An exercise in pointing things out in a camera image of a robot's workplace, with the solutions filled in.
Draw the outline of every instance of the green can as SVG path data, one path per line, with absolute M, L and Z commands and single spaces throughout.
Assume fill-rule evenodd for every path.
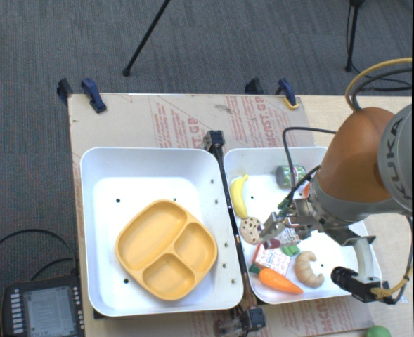
M 293 172 L 295 177 L 294 185 L 296 185 L 306 175 L 306 170 L 303 166 L 294 165 Z M 291 187 L 291 174 L 288 165 L 282 165 L 276 169 L 276 181 L 281 188 Z

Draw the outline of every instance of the yellow banana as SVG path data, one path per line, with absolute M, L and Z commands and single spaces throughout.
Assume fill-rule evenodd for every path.
M 241 218 L 247 218 L 247 207 L 242 198 L 242 189 L 244 182 L 249 178 L 247 174 L 243 177 L 236 178 L 230 186 L 230 196 L 232 199 L 233 210 Z

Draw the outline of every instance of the tray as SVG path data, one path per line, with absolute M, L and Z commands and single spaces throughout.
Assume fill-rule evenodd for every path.
M 219 165 L 201 149 L 95 147 L 80 161 L 88 295 L 107 317 L 223 310 L 237 305 L 242 277 Z M 154 201 L 175 201 L 212 234 L 217 257 L 195 288 L 162 300 L 143 288 L 115 253 L 125 226 Z
M 162 300 L 190 293 L 217 257 L 212 234 L 184 207 L 151 203 L 120 232 L 116 256 L 145 289 Z
M 310 171 L 322 162 L 326 150 L 325 147 L 292 147 L 290 148 L 290 154 L 294 165 L 301 165 L 305 167 L 306 171 Z M 278 211 L 277 205 L 289 192 L 288 189 L 282 189 L 277 185 L 274 173 L 280 165 L 288 165 L 283 148 L 234 149 L 227 152 L 224 157 L 224 169 L 228 186 L 231 185 L 233 180 L 242 177 L 245 173 L 249 176 L 245 181 L 242 195 L 249 216 L 254 216 L 261 222 L 264 222 L 272 211 Z M 302 192 L 302 188 L 299 189 L 295 194 L 295 198 L 298 198 Z M 239 227 L 241 218 L 237 217 L 235 219 Z M 353 224 L 350 228 L 361 236 L 368 234 L 363 221 Z M 249 244 L 244 239 L 241 239 L 241 241 L 247 269 L 249 269 L 257 245 Z M 301 251 L 313 251 L 316 254 L 317 261 L 311 262 L 311 267 L 315 274 L 324 274 L 324 283 L 314 289 L 299 282 L 294 273 L 295 260 L 292 258 L 286 277 L 302 287 L 304 293 L 294 295 L 272 290 L 264 286 L 256 274 L 250 272 L 252 290 L 260 300 L 268 304 L 280 304 L 350 294 L 333 283 L 330 274 L 337 266 L 358 271 L 358 261 L 353 247 L 341 247 L 329 236 L 319 232 L 313 232 L 311 237 L 301 241 L 298 247 Z M 371 251 L 373 253 L 374 273 L 381 279 L 380 267 L 372 247 Z

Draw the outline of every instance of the wooden table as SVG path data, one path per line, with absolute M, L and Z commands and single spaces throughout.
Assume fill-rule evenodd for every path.
M 204 318 L 202 312 L 177 313 L 153 316 L 139 316 L 132 319 L 94 319 L 93 309 L 89 302 L 86 288 L 86 251 L 84 243 L 84 221 L 82 192 L 79 175 L 79 163 L 83 153 L 95 146 L 123 147 L 198 147 L 199 136 L 208 129 L 226 129 L 233 138 L 226 137 L 229 149 L 234 147 L 282 147 L 280 144 L 283 124 L 311 126 L 337 130 L 351 114 L 351 109 L 342 96 L 302 95 L 298 99 L 298 111 L 286 108 L 283 99 L 277 95 L 136 95 L 136 94 L 104 94 L 102 98 L 108 106 L 106 112 L 96 114 L 89 105 L 89 98 L 83 94 L 68 97 L 73 167 L 75 177 L 75 199 L 77 206 L 77 224 L 79 233 L 79 255 L 82 276 L 84 301 L 84 323 L 87 336 L 213 336 L 209 315 Z M 361 107 L 376 106 L 393 113 L 411 103 L 409 97 L 361 97 Z M 269 112 L 272 121 L 270 134 L 262 128 L 263 115 L 259 109 Z M 233 117 L 234 109 L 240 110 L 239 119 Z M 260 121 L 250 115 L 260 116 Z M 164 134 L 165 128 L 185 128 L 186 132 Z M 304 134 L 295 143 L 297 145 L 316 144 L 327 147 L 332 135 L 324 133 Z M 373 248 L 382 271 L 383 280 L 390 286 L 397 284 L 403 276 L 411 244 L 409 226 L 405 218 L 397 215 L 369 216 L 365 219 L 368 234 L 376 235 Z M 408 283 L 404 299 L 396 305 L 383 303 L 361 303 L 351 296 L 345 296 L 350 306 L 350 327 L 340 330 L 337 325 L 344 322 L 330 320 L 335 324 L 331 329 L 306 329 L 303 320 L 297 320 L 297 328 L 286 327 L 280 319 L 280 308 L 288 306 L 267 306 L 268 326 L 260 331 L 259 336 L 313 336 L 333 335 L 357 337 L 364 336 L 365 330 L 372 324 L 387 327 L 393 336 L 412 336 L 413 323 L 413 280 Z M 302 305 L 301 316 L 304 316 Z

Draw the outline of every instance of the white tray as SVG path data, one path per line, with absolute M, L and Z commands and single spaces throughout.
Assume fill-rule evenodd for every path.
M 322 162 L 326 152 L 325 147 L 292 147 L 290 154 L 293 164 L 305 167 L 310 171 Z M 224 157 L 224 169 L 228 186 L 245 173 L 249 178 L 245 181 L 243 197 L 249 216 L 258 218 L 261 222 L 266 221 L 272 211 L 278 212 L 277 205 L 286 197 L 289 190 L 280 188 L 275 179 L 275 171 L 280 165 L 288 165 L 285 150 L 283 148 L 257 148 L 257 149 L 234 149 Z M 236 218 L 238 227 L 241 219 Z M 361 236 L 368 233 L 363 221 L 355 223 L 351 229 Z M 256 245 L 249 244 L 243 239 L 242 247 L 246 259 L 247 268 L 250 267 Z M 319 232 L 313 232 L 311 237 L 300 242 L 301 251 L 313 251 L 317 261 L 312 262 L 313 271 L 323 273 L 325 282 L 317 289 L 307 287 L 299 282 L 294 273 L 294 259 L 291 260 L 286 277 L 303 288 L 304 293 L 300 295 L 282 293 L 264 286 L 254 273 L 249 273 L 250 283 L 255 295 L 269 304 L 289 303 L 299 300 L 312 300 L 333 296 L 344 296 L 350 293 L 339 288 L 330 278 L 330 273 L 337 266 L 351 268 L 358 271 L 358 262 L 353 247 L 341 247 L 329 236 Z M 380 267 L 373 252 L 374 273 L 380 279 Z
M 221 310 L 237 305 L 242 277 L 215 157 L 201 149 L 96 147 L 81 159 L 89 300 L 109 317 Z M 184 298 L 161 300 L 121 266 L 115 242 L 122 228 L 158 199 L 175 199 L 214 236 L 212 269 Z

